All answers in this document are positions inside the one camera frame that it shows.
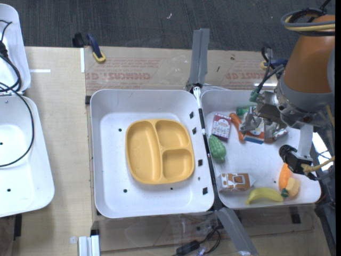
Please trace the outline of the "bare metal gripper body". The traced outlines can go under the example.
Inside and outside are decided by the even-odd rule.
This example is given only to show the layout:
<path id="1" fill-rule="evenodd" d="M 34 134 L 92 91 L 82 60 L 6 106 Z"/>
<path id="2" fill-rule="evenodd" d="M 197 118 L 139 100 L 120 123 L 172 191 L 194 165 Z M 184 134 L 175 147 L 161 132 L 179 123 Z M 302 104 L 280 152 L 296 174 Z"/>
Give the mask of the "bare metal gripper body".
<path id="1" fill-rule="evenodd" d="M 284 122 L 284 112 L 288 108 L 288 101 L 279 92 L 264 91 L 256 99 L 256 115 L 270 122 Z"/>

